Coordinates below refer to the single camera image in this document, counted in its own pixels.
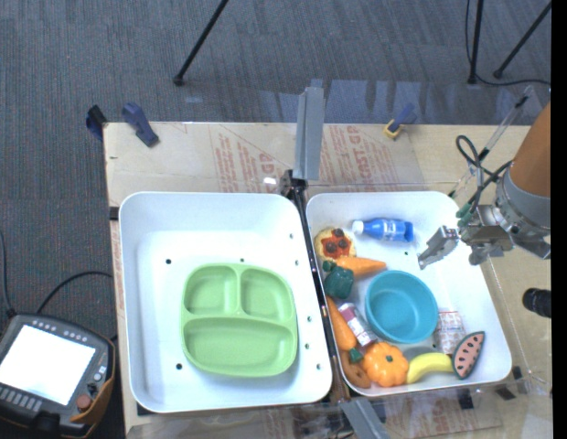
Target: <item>carrot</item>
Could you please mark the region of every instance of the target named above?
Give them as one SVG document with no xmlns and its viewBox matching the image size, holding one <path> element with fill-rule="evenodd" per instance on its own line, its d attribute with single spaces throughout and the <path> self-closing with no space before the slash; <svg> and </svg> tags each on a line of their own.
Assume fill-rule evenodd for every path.
<svg viewBox="0 0 567 439">
<path fill-rule="evenodd" d="M 349 351 L 357 345 L 357 337 L 348 326 L 345 318 L 338 311 L 338 307 L 332 297 L 327 295 L 326 302 L 328 303 L 328 314 L 330 315 L 332 331 L 335 334 L 335 340 L 337 341 L 338 348 Z"/>
<path fill-rule="evenodd" d="M 366 259 L 364 257 L 338 257 L 335 262 L 339 267 L 352 270 L 355 277 L 380 272 L 387 268 L 387 263 L 381 260 Z"/>
</svg>

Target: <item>white bottle cap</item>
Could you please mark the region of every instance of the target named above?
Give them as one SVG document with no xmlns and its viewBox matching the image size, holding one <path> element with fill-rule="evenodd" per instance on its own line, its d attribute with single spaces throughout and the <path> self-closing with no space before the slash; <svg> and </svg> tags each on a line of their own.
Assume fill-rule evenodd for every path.
<svg viewBox="0 0 567 439">
<path fill-rule="evenodd" d="M 353 221 L 353 232 L 356 235 L 362 234 L 364 229 L 365 229 L 365 223 L 363 223 L 363 221 L 359 219 Z"/>
</svg>

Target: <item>white tray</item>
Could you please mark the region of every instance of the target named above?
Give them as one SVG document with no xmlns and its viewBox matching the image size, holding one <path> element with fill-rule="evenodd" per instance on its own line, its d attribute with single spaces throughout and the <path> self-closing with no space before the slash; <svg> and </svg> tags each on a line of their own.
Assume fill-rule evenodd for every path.
<svg viewBox="0 0 567 439">
<path fill-rule="evenodd" d="M 328 393 L 326 337 L 300 216 L 290 200 L 275 194 L 139 192 L 123 202 L 119 221 L 129 381 L 147 410 L 307 403 Z M 187 276 L 203 263 L 241 259 L 279 273 L 292 288 L 297 356 L 275 376 L 204 372 L 182 351 L 180 301 Z"/>
<path fill-rule="evenodd" d="M 373 382 L 370 389 L 347 384 L 361 395 L 377 397 L 395 393 L 428 391 L 456 386 L 498 382 L 511 370 L 511 353 L 499 322 L 497 311 L 488 291 L 480 266 L 468 262 L 470 248 L 459 242 L 441 261 L 420 270 L 418 254 L 442 225 L 456 228 L 456 203 L 441 192 L 369 192 L 322 193 L 306 205 L 306 218 L 312 240 L 324 228 L 342 228 L 354 240 L 357 256 L 382 260 L 388 269 L 403 270 L 423 280 L 432 290 L 438 307 L 450 307 L 463 319 L 465 332 L 485 331 L 485 344 L 472 374 L 459 380 L 454 373 L 432 373 L 410 385 L 382 388 Z M 388 218 L 413 223 L 413 242 L 378 241 L 366 235 L 355 236 L 350 231 L 353 220 Z M 326 274 L 321 262 L 318 271 L 322 281 Z M 354 283 L 348 301 L 353 302 L 365 316 L 365 293 L 372 276 Z M 428 337 L 415 345 L 396 344 L 406 358 L 433 348 Z"/>
</svg>

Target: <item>toy watermelon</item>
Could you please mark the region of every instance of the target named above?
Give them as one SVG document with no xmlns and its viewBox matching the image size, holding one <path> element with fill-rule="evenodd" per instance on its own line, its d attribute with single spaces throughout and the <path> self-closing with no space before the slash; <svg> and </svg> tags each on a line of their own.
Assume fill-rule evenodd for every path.
<svg viewBox="0 0 567 439">
<path fill-rule="evenodd" d="M 452 367 L 458 379 L 466 379 L 475 368 L 485 341 L 485 332 L 473 332 L 466 335 L 455 348 L 452 355 Z"/>
</svg>

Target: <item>gray fabric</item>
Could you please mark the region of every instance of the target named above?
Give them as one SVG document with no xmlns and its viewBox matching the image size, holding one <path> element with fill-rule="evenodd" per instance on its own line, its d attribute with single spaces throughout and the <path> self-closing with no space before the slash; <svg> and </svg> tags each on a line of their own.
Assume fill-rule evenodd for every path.
<svg viewBox="0 0 567 439">
<path fill-rule="evenodd" d="M 477 0 L 468 40 L 467 0 L 230 0 L 175 86 L 219 1 L 0 0 L 0 227 L 18 311 L 75 273 L 112 270 L 102 144 L 84 126 L 94 104 L 109 121 L 132 101 L 150 121 L 294 123 L 297 96 L 322 86 L 327 123 L 387 123 L 412 102 L 417 123 L 497 124 L 528 84 L 467 83 Z M 492 77 L 548 2 L 485 0 L 482 79 L 551 80 L 551 13 Z M 550 99 L 531 84 L 517 124 Z M 112 299 L 87 276 L 44 312 L 109 336 Z M 123 437 L 120 399 L 94 439 Z M 0 437 L 34 435 L 0 422 Z"/>
</svg>

